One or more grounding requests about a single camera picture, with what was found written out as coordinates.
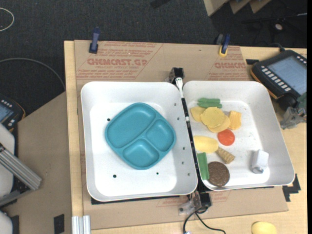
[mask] black floor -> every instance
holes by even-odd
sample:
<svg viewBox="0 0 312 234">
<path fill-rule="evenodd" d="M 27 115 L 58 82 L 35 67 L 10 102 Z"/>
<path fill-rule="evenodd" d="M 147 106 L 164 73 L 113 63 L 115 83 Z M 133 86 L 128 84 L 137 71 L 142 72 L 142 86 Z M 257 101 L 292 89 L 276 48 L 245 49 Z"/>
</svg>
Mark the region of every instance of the black floor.
<svg viewBox="0 0 312 234">
<path fill-rule="evenodd" d="M 281 22 L 242 23 L 284 18 L 307 12 L 307 0 L 272 0 L 254 14 L 249 5 L 233 14 L 229 4 L 211 17 L 203 0 L 171 0 L 158 8 L 155 0 L 0 0 L 0 94 L 17 101 L 30 114 L 63 91 L 51 67 L 65 82 L 64 40 L 91 39 L 99 26 L 100 40 L 213 44 L 220 33 L 231 34 L 231 45 L 307 47 L 307 16 Z"/>
</svg>

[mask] white tray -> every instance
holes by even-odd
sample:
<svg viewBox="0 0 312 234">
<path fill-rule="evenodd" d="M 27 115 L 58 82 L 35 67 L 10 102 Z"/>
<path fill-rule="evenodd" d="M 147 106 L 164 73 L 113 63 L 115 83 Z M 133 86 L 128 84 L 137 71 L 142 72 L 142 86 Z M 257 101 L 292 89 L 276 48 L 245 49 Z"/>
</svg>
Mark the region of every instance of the white tray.
<svg viewBox="0 0 312 234">
<path fill-rule="evenodd" d="M 143 102 L 173 127 L 176 143 L 155 166 L 137 170 L 126 164 L 104 137 L 107 119 L 129 105 Z M 187 195 L 197 187 L 197 174 L 178 89 L 167 82 L 89 82 L 81 91 L 89 194 L 98 201 Z"/>
<path fill-rule="evenodd" d="M 242 113 L 242 126 L 233 130 L 235 142 L 231 146 L 219 146 L 235 156 L 226 165 L 230 180 L 223 187 L 216 187 L 203 180 L 204 185 L 215 191 L 287 185 L 294 180 L 293 165 L 286 148 L 279 123 L 267 89 L 255 81 L 190 81 L 184 87 L 184 97 L 190 115 L 193 136 L 217 139 L 201 122 L 194 121 L 190 109 L 197 106 L 199 98 L 221 99 L 222 110 Z M 269 153 L 268 167 L 263 174 L 251 171 L 252 153 L 262 149 Z M 220 161 L 216 154 L 207 154 L 207 161 Z"/>
</svg>

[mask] cable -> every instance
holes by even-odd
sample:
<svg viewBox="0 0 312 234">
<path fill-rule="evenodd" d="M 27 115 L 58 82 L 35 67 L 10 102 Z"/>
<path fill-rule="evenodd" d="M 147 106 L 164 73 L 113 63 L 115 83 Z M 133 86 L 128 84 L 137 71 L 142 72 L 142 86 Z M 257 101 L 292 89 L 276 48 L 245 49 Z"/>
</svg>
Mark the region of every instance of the cable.
<svg viewBox="0 0 312 234">
<path fill-rule="evenodd" d="M 9 13 L 12 16 L 11 24 L 9 26 L 5 27 L 4 29 L 0 29 L 0 32 L 1 32 L 1 31 L 7 30 L 8 28 L 10 28 L 13 25 L 15 18 L 14 18 L 14 15 L 13 15 L 13 13 L 11 11 L 9 11 L 9 10 L 7 10 L 5 8 L 0 8 L 0 10 L 4 10 L 4 11 L 6 11 L 7 13 Z"/>
<path fill-rule="evenodd" d="M 210 230 L 213 230 L 213 231 L 223 232 L 224 234 L 226 234 L 225 231 L 222 230 L 222 229 L 216 229 L 216 228 L 209 227 L 209 226 L 206 225 L 206 224 L 204 223 L 204 221 L 199 217 L 198 214 L 202 214 L 202 213 L 206 212 L 207 209 L 208 209 L 208 207 L 207 207 L 204 211 L 201 211 L 201 212 L 199 212 L 199 211 L 194 211 L 193 213 L 191 213 L 191 214 L 184 220 L 184 223 L 183 223 L 183 234 L 186 234 L 186 230 L 185 230 L 186 223 L 187 223 L 187 221 L 190 219 L 190 217 L 191 217 L 193 214 L 195 214 L 195 215 L 198 217 L 199 221 L 200 221 L 206 228 L 208 228 L 208 229 L 210 229 Z"/>
<path fill-rule="evenodd" d="M 4 63 L 4 62 L 7 62 L 7 61 L 15 61 L 15 60 L 26 60 L 26 61 L 31 61 L 31 62 L 35 62 L 35 63 L 38 63 L 44 67 L 46 67 L 47 69 L 49 69 L 50 71 L 53 72 L 53 74 L 56 75 L 56 77 L 60 80 L 64 90 L 66 90 L 66 87 L 65 87 L 65 84 L 64 82 L 62 81 L 61 77 L 57 74 L 57 72 L 55 72 L 51 67 L 49 67 L 48 65 L 44 64 L 43 62 L 41 61 L 37 61 L 37 60 L 33 60 L 33 59 L 29 59 L 29 58 L 9 58 L 9 59 L 4 59 L 4 60 L 0 60 L 0 63 Z"/>
</svg>

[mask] red toy tomato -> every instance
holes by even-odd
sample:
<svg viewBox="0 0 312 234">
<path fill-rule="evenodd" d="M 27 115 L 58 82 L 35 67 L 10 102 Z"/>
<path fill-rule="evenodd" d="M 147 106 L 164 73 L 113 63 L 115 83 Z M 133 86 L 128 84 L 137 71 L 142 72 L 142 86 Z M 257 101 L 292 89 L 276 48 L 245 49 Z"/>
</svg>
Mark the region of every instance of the red toy tomato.
<svg viewBox="0 0 312 234">
<path fill-rule="evenodd" d="M 218 140 L 222 145 L 231 146 L 235 141 L 235 135 L 230 129 L 218 133 Z"/>
</svg>

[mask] wooden table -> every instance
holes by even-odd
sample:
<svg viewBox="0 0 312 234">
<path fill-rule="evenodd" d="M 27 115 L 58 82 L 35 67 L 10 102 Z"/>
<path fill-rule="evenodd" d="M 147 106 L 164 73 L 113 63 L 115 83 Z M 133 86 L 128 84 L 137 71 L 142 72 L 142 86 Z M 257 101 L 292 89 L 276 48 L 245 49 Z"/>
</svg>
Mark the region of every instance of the wooden table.
<svg viewBox="0 0 312 234">
<path fill-rule="evenodd" d="M 278 48 L 240 47 L 244 59 L 267 59 L 278 53 Z M 306 54 L 306 49 L 294 49 Z M 72 214 L 83 216 L 82 184 L 79 155 L 79 132 L 77 116 L 77 90 L 75 70 L 75 46 L 73 41 L 64 42 L 66 95 L 68 112 L 69 156 L 72 193 Z M 276 108 L 277 117 L 281 119 L 282 112 Z M 298 124 L 296 128 L 282 130 L 289 150 L 295 173 L 301 186 L 298 194 L 291 195 L 287 212 L 244 215 L 235 217 L 207 219 L 205 222 L 214 228 L 221 228 L 227 234 L 249 234 L 251 225 L 257 221 L 267 221 L 274 224 L 279 234 L 308 233 L 307 224 L 307 128 L 306 124 Z M 183 222 L 152 224 L 134 227 L 94 230 L 93 234 L 181 234 Z M 207 230 L 198 220 L 189 221 L 187 230 L 194 234 L 217 233 Z"/>
</svg>

